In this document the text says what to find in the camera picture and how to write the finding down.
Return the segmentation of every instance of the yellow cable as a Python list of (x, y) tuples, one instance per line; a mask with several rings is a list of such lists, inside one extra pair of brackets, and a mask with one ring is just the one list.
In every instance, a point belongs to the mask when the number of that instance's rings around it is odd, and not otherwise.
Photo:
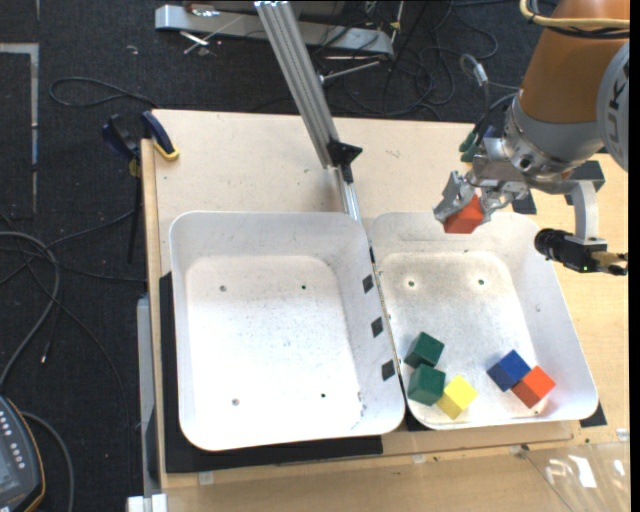
[(533, 23), (544, 27), (591, 27), (591, 28), (630, 28), (629, 20), (616, 20), (612, 18), (548, 18), (536, 14), (529, 9), (528, 0), (520, 0), (520, 12)]

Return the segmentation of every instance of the block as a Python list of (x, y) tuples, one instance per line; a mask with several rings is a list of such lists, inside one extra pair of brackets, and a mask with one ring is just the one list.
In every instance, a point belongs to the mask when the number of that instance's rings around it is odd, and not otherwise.
[(507, 391), (530, 371), (531, 367), (525, 363), (520, 354), (512, 350), (489, 368), (487, 373), (502, 391)]
[(447, 384), (442, 393), (440, 400), (436, 405), (442, 409), (449, 418), (455, 420), (474, 398), (478, 396), (478, 392), (469, 384), (464, 377), (456, 375), (454, 379)]
[(435, 404), (444, 391), (445, 373), (429, 365), (418, 366), (409, 379), (407, 395), (411, 400), (424, 405)]
[(473, 196), (467, 206), (444, 222), (445, 233), (469, 234), (482, 224), (484, 212), (478, 196)]
[(417, 368), (421, 364), (435, 366), (444, 349), (444, 343), (421, 332), (411, 342), (411, 346), (404, 358), (404, 362), (412, 368)]
[(527, 373), (511, 391), (531, 409), (540, 400), (549, 394), (556, 383), (539, 366)]

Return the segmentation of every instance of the red block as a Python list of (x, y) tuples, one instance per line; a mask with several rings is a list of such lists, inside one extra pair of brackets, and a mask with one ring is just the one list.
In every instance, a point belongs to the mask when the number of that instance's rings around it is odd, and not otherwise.
[(468, 235), (473, 233), (483, 220), (484, 212), (480, 199), (474, 195), (467, 206), (444, 222), (444, 232)]
[(511, 388), (516, 396), (531, 408), (549, 394), (556, 383), (539, 366), (534, 367)]

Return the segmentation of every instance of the black floor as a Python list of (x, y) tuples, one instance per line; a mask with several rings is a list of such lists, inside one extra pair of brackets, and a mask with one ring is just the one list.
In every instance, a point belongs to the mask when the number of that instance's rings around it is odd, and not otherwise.
[[(46, 419), (66, 441), (75, 466), (77, 511), (122, 511), (127, 496), (142, 493), (136, 304), (145, 292), (143, 233), (139, 230), (134, 259), (127, 263), (131, 217), (110, 222), (133, 208), (135, 179), (126, 162), (106, 149), (102, 125), (115, 113), (133, 125), (150, 103), (174, 109), (296, 112), (268, 43), (219, 38), (214, 54), (185, 56), (183, 50), (191, 44), (187, 39), (154, 29), (154, 10), (162, 3), (42, 0), (37, 22), (30, 1), (0, 0), (0, 42), (40, 44), (35, 213), (30, 208), (28, 59), (0, 53), (0, 213), (11, 221), (8, 226), (0, 220), (0, 230), (13, 227), (51, 244), (104, 227), (52, 247), (62, 265), (65, 309), (59, 314), (53, 309), (2, 390), (18, 407)], [(475, 122), (483, 96), (461, 71), (459, 56), (474, 55), (491, 81), (517, 86), (540, 33), (521, 17), (517, 3), (455, 0), (452, 7), (450, 1), (407, 2), (395, 43), (396, 53), (402, 52), (398, 63), (335, 80), (327, 88), (334, 115), (384, 117), (386, 112), (398, 119)], [(365, 2), (347, 4), (337, 22), (364, 20)], [(371, 21), (388, 23), (398, 4), (378, 2)], [(349, 53), (311, 52), (325, 75), (361, 63), (325, 58)], [(63, 106), (50, 96), (49, 87), (65, 77), (106, 81), (150, 102), (125, 97), (91, 107)], [(492, 99), (509, 92), (495, 86)], [(87, 103), (114, 91), (63, 82), (54, 93), (65, 102)], [(24, 257), (13, 242), (3, 240), (0, 247), (1, 371), (49, 299), (28, 270), (7, 280), (23, 266)], [(34, 261), (33, 271), (51, 287), (50, 265)], [(41, 364), (50, 341), (46, 364)], [(41, 510), (66, 510), (64, 459), (41, 427), (33, 430), (48, 478)]]

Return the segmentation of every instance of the yellow block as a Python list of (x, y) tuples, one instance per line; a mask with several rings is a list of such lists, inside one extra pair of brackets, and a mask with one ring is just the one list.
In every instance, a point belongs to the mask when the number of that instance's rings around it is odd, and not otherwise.
[(442, 409), (449, 418), (455, 420), (464, 411), (478, 392), (463, 377), (456, 375), (444, 388), (444, 393), (436, 405)]

